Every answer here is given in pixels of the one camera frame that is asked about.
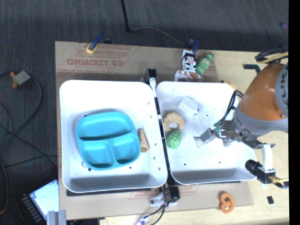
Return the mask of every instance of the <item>wooden table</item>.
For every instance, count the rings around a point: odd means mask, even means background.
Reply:
[[[84,47],[86,46],[87,44],[68,42],[56,42],[55,45],[60,209],[66,210],[68,220],[99,218],[105,214],[105,220],[101,220],[101,224],[135,224],[141,214],[153,211],[147,209],[149,205],[145,202],[148,200],[145,197],[133,201],[128,200],[126,193],[120,195],[87,195],[83,197],[66,196],[66,188],[61,179],[59,87],[64,81],[70,79],[136,81],[143,76],[147,68],[156,68],[158,78],[161,81],[172,81],[176,70],[180,69],[182,49],[101,45],[98,48],[100,52],[95,54],[98,56],[97,64],[99,67],[95,72],[92,64],[94,66],[96,60],[91,55],[85,54]],[[214,58],[211,70],[207,72],[206,81],[215,82],[215,74],[217,74],[219,80],[234,83],[241,92],[245,92],[256,76],[256,71],[245,70],[242,64],[255,64],[254,57],[257,53],[199,50],[197,56],[204,57],[209,52],[214,54]],[[278,177],[287,178],[289,176],[288,134],[273,131],[261,136],[259,140],[263,143],[276,143],[276,146],[272,149],[273,167]],[[262,162],[261,151],[256,150],[255,154],[257,160]],[[187,197],[184,197],[182,201],[179,199],[177,208],[167,208],[158,224],[269,225],[289,223],[288,189],[280,189],[272,184],[263,186],[258,180],[242,182],[240,185],[209,184],[200,188],[204,189],[203,193],[198,191],[197,195],[191,196],[189,199]],[[224,214],[218,208],[216,195],[221,190],[232,192],[237,200],[238,206],[230,214]],[[273,204],[268,203],[268,196],[272,196]],[[180,209],[180,203],[184,204],[182,205],[184,209]]]

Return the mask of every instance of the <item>table surface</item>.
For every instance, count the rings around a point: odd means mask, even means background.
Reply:
[[[60,85],[69,79],[74,79],[76,76],[63,76],[60,74],[60,61],[58,56],[62,53],[62,48],[70,48],[70,53],[72,52],[72,45],[75,43],[63,43],[60,42],[56,44],[56,85],[57,85],[57,120],[58,120],[58,158],[59,158],[59,182],[60,182],[60,194],[65,193],[65,187],[61,179],[61,129],[60,129],[60,104],[59,104],[59,87]],[[134,56],[130,56],[126,62],[130,62],[131,66],[140,66],[141,59],[145,62],[143,68],[156,68],[158,71],[164,72],[164,75],[168,72],[169,74],[175,74],[176,70],[180,68],[180,60],[182,56],[183,49],[172,49],[172,48],[156,48],[156,47],[134,47],[128,46],[130,49],[134,50]],[[242,64],[256,64],[254,57],[258,54],[257,52],[228,52],[228,51],[206,51],[199,50],[199,54],[206,54],[212,52],[214,54],[214,65],[217,70],[217,77],[219,80],[229,81],[237,86],[241,92],[245,92],[253,78],[256,76],[255,70],[246,70],[243,68]],[[130,79],[126,70],[118,71],[120,73],[119,77]],[[267,135],[261,136],[259,140],[263,143],[276,143],[273,147],[273,168],[276,170],[276,175],[280,178],[288,178],[289,176],[289,164],[288,164],[288,134],[278,131],[270,132]],[[262,162],[262,153],[260,150],[255,151],[258,161]],[[219,208],[209,208],[209,209],[196,209],[196,210],[184,210],[184,211],[174,211],[171,208],[167,209],[159,224],[202,224],[202,225],[222,225],[222,224],[244,224],[244,225],[254,225],[254,224],[288,224],[289,223],[289,190],[280,189],[272,184],[263,185],[258,180],[251,180],[245,182],[247,183],[253,202],[250,205],[236,206],[230,214],[224,214]],[[219,192],[222,190],[222,185],[210,184],[208,189],[213,192]],[[267,197],[272,196],[274,203],[269,204]],[[115,209],[115,204],[111,200],[106,200],[106,196],[102,196],[103,202],[106,209]],[[84,198],[78,197],[68,200],[66,196],[60,195],[60,209],[66,209],[67,219],[74,219],[76,213],[80,213],[83,206],[90,204],[89,214],[86,218],[97,218],[99,208],[95,207],[96,200],[94,200],[93,195],[88,195]],[[132,215],[126,216],[116,216],[109,215],[105,217],[105,220],[101,220],[101,224],[104,225],[124,225],[124,224],[135,224],[137,220],[141,217],[140,214],[135,214],[135,208],[132,207]],[[159,214],[153,216],[153,221],[158,218]]]

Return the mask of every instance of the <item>white tray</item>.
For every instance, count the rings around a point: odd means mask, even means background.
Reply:
[[[225,147],[222,140],[197,147],[194,135],[200,136],[220,120],[228,107],[233,89],[224,83],[161,82],[157,85],[157,98],[162,117],[177,112],[185,120],[182,140],[178,149],[167,148],[173,178],[183,185],[252,180],[245,163],[255,160],[253,149],[241,142]],[[199,113],[188,115],[177,106],[184,97],[197,103]]]
[[[118,111],[135,128],[143,128],[150,149],[124,167],[89,171],[82,165],[75,128],[84,115]],[[157,188],[167,179],[167,168],[157,111],[151,88],[142,82],[70,80],[60,87],[62,180],[75,193]]]

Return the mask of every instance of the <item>black fabric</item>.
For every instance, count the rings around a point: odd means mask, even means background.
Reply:
[[[25,70],[40,83],[42,100],[34,116],[8,135],[0,158],[4,166],[57,154],[55,41],[91,42],[99,32],[113,44],[183,48],[198,38],[200,49],[262,52],[288,44],[289,0],[124,0],[131,28],[125,31],[120,0],[0,0],[0,74]],[[14,90],[9,74],[0,76],[0,103],[15,132],[38,102],[38,85],[31,81]],[[0,107],[0,124],[6,116]],[[0,128],[0,141],[5,134]],[[57,159],[50,160],[56,164]],[[0,224],[21,224],[13,195],[52,170],[45,159],[6,169],[9,203]]]

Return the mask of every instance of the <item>blue plate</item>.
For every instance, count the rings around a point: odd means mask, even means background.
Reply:
[[[83,161],[94,170],[128,165],[141,153],[136,128],[122,112],[102,112],[83,117],[77,123],[76,138]]]

